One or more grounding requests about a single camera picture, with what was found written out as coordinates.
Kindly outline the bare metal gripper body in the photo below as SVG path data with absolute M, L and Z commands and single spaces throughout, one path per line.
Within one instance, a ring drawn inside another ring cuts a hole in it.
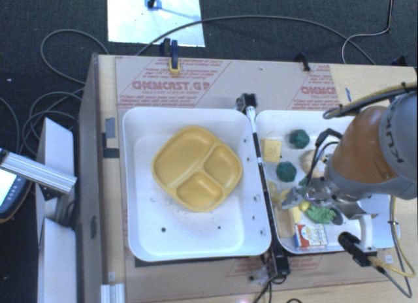
M 302 194 L 303 199 L 308 202 L 336 200 L 339 195 L 340 189 L 330 178 L 326 177 L 311 179 Z

